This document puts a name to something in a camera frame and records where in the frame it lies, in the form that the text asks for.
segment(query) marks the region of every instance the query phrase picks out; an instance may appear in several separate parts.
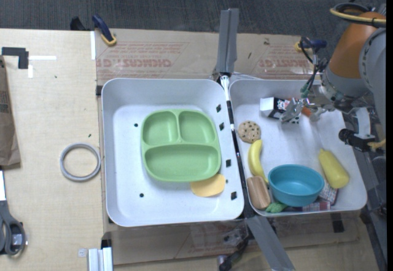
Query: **beige tabletop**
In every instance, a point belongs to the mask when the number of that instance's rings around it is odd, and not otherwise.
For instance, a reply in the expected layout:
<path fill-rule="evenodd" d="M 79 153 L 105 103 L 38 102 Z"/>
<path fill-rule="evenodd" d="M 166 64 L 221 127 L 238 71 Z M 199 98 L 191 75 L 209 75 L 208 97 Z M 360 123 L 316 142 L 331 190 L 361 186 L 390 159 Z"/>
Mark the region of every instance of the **beige tabletop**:
<path fill-rule="evenodd" d="M 96 63 L 91 32 L 0 29 L 2 47 L 24 47 L 29 71 L 4 56 L 21 165 L 4 170 L 12 215 L 23 222 L 28 246 L 19 257 L 0 256 L 0 270 L 87 270 L 86 252 L 100 248 L 104 233 L 101 176 L 76 183 L 59 165 L 63 149 L 85 142 L 99 148 Z M 94 157 L 75 150 L 68 169 L 85 175 Z M 348 241 L 297 246 L 284 239 L 297 270 L 377 270 L 367 230 L 351 219 Z M 217 270 L 216 257 L 117 265 L 116 270 Z M 247 252 L 233 270 L 269 270 L 261 252 Z"/>

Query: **blue bowl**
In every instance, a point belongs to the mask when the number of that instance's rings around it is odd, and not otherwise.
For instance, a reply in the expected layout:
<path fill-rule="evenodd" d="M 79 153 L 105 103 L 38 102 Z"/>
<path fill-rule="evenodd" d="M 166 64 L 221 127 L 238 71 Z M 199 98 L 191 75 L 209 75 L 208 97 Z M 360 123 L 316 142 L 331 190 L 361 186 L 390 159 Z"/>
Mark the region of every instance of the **blue bowl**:
<path fill-rule="evenodd" d="M 313 203 L 325 181 L 321 174 L 303 165 L 280 165 L 268 175 L 270 189 L 277 201 L 289 206 L 306 206 Z"/>

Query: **yellow banana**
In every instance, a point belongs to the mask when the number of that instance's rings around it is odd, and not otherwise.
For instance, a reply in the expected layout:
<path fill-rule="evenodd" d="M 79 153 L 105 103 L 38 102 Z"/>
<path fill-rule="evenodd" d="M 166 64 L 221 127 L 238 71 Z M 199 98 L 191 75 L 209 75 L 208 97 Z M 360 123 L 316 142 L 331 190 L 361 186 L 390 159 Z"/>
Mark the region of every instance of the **yellow banana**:
<path fill-rule="evenodd" d="M 254 176 L 261 176 L 263 180 L 268 184 L 269 180 L 263 172 L 262 165 L 260 163 L 260 153 L 262 151 L 262 140 L 258 139 L 254 141 L 248 149 L 248 166 L 251 173 Z"/>

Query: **mustard bottle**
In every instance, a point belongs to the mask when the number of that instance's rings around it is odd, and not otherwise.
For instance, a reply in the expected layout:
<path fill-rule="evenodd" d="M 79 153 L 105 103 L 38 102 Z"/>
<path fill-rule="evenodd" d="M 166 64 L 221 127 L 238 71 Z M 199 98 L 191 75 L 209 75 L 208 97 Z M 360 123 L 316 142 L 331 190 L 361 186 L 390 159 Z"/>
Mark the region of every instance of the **mustard bottle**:
<path fill-rule="evenodd" d="M 349 182 L 348 172 L 343 168 L 333 153 L 321 149 L 318 159 L 324 170 L 326 180 L 333 188 L 339 189 L 347 185 Z"/>

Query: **green plate compartment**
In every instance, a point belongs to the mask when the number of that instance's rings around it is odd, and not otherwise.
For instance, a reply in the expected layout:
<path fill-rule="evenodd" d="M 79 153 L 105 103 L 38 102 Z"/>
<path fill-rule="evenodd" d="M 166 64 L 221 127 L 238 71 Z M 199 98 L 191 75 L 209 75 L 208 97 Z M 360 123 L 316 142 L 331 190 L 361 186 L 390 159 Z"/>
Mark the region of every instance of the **green plate compartment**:
<path fill-rule="evenodd" d="M 152 112 L 142 123 L 141 149 L 147 172 L 160 181 L 200 181 L 221 166 L 216 128 L 201 111 Z"/>

